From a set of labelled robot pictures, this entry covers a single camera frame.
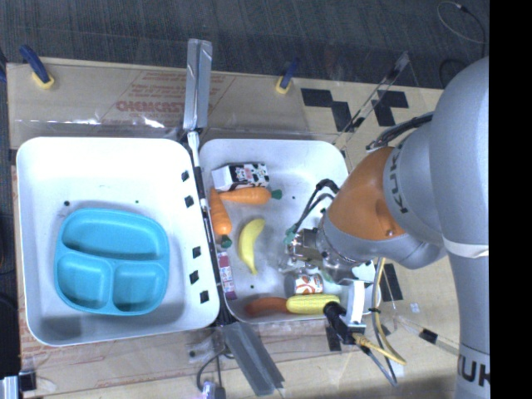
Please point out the white and orange can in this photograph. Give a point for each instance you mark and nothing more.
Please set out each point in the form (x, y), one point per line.
(308, 284)

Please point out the brown cardboard board red print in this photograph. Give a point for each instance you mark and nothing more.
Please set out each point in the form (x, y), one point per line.
(257, 98)

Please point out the yellow banana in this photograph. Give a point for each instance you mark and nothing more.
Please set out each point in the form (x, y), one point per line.
(248, 243)

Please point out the white cow print carton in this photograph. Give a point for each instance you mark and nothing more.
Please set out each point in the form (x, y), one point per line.
(241, 175)

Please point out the orange sausage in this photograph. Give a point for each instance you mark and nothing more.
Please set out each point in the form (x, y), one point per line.
(266, 306)

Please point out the blue divided plate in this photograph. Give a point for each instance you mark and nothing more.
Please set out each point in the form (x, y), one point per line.
(110, 260)

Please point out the white and purple carton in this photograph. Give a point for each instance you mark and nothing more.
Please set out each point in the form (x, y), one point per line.
(226, 274)

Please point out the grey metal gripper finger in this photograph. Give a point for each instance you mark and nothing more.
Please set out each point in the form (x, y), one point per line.
(287, 265)
(311, 270)

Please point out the yellow corn cob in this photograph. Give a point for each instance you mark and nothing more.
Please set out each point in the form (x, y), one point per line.
(309, 304)

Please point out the white plastic tray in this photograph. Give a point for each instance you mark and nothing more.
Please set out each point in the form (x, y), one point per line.
(299, 168)
(116, 168)

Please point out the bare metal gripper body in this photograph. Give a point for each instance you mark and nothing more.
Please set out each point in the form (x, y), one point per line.
(306, 243)

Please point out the orange carrot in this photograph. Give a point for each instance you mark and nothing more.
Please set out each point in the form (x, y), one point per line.
(245, 196)
(219, 218)

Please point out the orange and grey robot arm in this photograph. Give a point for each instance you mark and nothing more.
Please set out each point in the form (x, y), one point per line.
(436, 189)

